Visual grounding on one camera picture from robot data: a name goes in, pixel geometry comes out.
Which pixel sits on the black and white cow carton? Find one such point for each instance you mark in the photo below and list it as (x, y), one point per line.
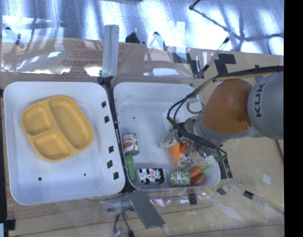
(151, 176)

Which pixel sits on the orange and white can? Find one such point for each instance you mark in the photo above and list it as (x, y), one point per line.
(130, 144)

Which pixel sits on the yellow divided plate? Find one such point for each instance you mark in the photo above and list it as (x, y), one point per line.
(64, 117)

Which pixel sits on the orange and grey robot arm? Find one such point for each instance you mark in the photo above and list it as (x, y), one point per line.
(240, 107)

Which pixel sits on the orange sausage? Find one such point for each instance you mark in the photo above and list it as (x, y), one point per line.
(195, 171)

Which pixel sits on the brown cardboard board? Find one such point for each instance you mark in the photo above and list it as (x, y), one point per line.
(250, 162)

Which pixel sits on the yellow banana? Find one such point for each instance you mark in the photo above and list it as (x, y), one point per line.
(171, 123)

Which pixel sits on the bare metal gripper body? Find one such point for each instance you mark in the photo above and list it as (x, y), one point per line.
(193, 130)

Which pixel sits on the green and white can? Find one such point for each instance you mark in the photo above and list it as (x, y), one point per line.
(180, 178)

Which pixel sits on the orange carrot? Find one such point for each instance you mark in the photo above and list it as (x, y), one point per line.
(176, 152)

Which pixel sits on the white plastic tray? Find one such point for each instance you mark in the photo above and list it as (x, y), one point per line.
(67, 181)
(146, 112)

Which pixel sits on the orange patterned white packet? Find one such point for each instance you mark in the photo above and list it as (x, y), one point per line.
(199, 160)

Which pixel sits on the brown doughnut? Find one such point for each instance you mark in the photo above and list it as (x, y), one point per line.
(197, 179)

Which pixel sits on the green bottle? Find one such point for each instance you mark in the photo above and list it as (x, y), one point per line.
(131, 168)

